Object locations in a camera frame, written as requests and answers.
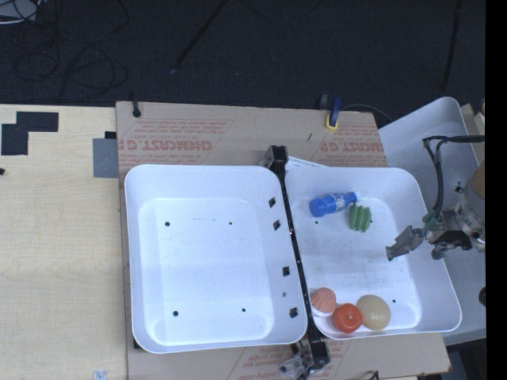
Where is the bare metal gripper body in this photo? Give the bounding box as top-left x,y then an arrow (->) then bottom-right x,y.
424,200 -> 486,253

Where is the white plastic tray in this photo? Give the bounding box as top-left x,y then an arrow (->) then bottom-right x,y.
124,163 -> 309,355
283,165 -> 463,340

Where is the green ribbed toy vegetable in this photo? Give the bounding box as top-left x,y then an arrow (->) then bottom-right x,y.
349,203 -> 373,234

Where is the beige round toy bread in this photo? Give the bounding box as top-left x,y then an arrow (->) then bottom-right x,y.
356,294 -> 392,331

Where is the blue plastic bottle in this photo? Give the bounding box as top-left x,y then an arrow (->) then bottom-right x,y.
308,191 -> 361,219

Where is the red toy tomato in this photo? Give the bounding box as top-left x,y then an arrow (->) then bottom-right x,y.
332,302 -> 364,335

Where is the pink toy scallop shell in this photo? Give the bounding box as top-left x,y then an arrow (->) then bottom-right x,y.
310,287 -> 338,318

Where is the thin black rod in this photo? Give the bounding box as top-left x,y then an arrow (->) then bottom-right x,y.
275,161 -> 320,344

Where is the white paper sheet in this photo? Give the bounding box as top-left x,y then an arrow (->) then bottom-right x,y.
285,155 -> 330,170

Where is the brown cardboard board red print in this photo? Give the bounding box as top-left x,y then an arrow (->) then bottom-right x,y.
115,101 -> 452,380

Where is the black block with thin wires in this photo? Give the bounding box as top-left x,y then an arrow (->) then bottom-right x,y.
261,145 -> 288,170
308,340 -> 332,371

